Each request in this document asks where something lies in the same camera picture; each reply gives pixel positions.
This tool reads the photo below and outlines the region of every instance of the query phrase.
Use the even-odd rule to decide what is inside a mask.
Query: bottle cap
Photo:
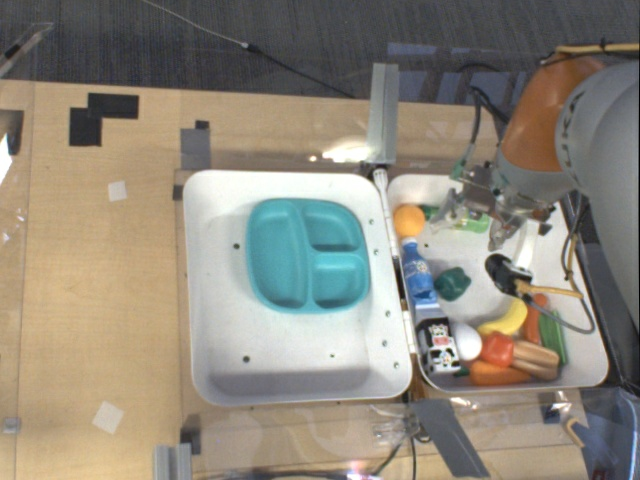
[[[404,247],[407,244],[417,244],[418,241],[415,239],[415,237],[408,236],[407,238],[403,238],[400,243],[402,244],[402,247]]]

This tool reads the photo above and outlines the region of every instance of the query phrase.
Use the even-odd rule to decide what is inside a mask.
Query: blue bottle
[[[438,303],[438,295],[433,285],[429,265],[418,253],[415,238],[402,240],[402,270],[409,297],[415,309],[426,309]]]

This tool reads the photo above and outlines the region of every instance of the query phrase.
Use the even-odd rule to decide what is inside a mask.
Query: table top
[[[86,108],[91,92],[138,95],[138,119],[105,118],[102,147],[71,147],[70,109]],[[0,477],[149,478],[154,446],[176,445],[193,417],[212,424],[213,439],[227,438],[194,458],[196,471],[332,463],[340,454],[318,446],[322,439],[371,434],[366,404],[226,410],[197,399],[181,353],[184,267],[173,199],[180,131],[196,121],[209,122],[214,167],[348,172],[353,165],[318,159],[364,143],[367,101],[2,81],[0,108],[25,112],[21,153],[0,184],[3,215],[18,223],[0,244],[8,301],[0,309],[0,416],[21,419],[17,436],[0,436]],[[401,103],[399,168],[447,172],[467,145],[473,112]],[[484,119],[477,155],[491,158],[495,142]],[[110,184],[120,182],[126,197],[112,191],[110,200]],[[438,396],[421,381],[417,389]],[[570,396],[579,411],[579,395]],[[559,425],[542,424],[536,395],[478,403],[485,419],[469,413],[463,426],[492,475],[531,478],[525,464],[534,464],[556,478],[584,477],[579,448]],[[281,445],[268,446],[268,437]],[[360,444],[354,457],[388,451]],[[448,478],[433,444],[423,446],[420,464]],[[405,453],[388,478],[406,478],[410,463]]]

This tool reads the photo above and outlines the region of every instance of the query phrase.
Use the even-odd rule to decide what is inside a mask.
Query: wooden table
[[[70,147],[69,109],[86,107],[89,92],[139,95],[139,118],[105,119],[102,147]],[[22,279],[16,261],[24,258],[24,290],[11,291],[17,302],[0,309],[0,417],[17,414],[22,422],[17,439],[0,436],[0,477],[151,478],[153,448],[177,444],[185,418],[172,200],[180,130],[209,121],[218,167],[322,168],[309,157],[364,141],[368,102],[3,81],[0,108],[25,111],[23,152],[12,166],[22,182],[0,185],[0,203],[13,208],[28,195],[28,228],[20,231],[28,230],[26,251],[16,246],[9,253],[0,244],[0,267],[14,276],[14,287]],[[401,104],[399,164],[445,172],[466,147],[472,118],[471,107]],[[485,158],[495,147],[490,122],[483,119],[479,137],[478,155]],[[118,181],[126,183],[127,198],[110,202],[108,185]],[[22,238],[14,242],[24,244]],[[7,286],[0,285],[9,293]],[[532,400],[521,402],[531,408]],[[92,424],[104,401],[124,411],[114,434]],[[492,403],[502,410],[499,400]],[[203,410],[204,420],[216,422],[239,414]],[[326,435],[346,429],[354,410],[334,407]],[[304,425],[291,411],[257,411],[252,421],[267,420],[274,437],[297,435],[304,443]],[[224,428],[229,443],[240,443],[225,449],[226,461],[238,467],[246,454],[237,441],[243,434]],[[472,425],[469,433],[496,477],[585,475],[579,449],[559,426],[525,418],[484,430]],[[301,456],[314,456],[309,450]],[[278,457],[268,447],[261,453],[271,462]],[[432,444],[419,455],[421,471],[448,478]],[[330,453],[316,456],[332,462]],[[399,458],[385,478],[407,478],[410,466],[409,458]]]

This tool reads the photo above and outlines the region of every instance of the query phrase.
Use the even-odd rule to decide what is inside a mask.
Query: white egg
[[[462,322],[452,322],[451,332],[456,340],[460,359],[471,361],[480,355],[482,338],[473,327]]]

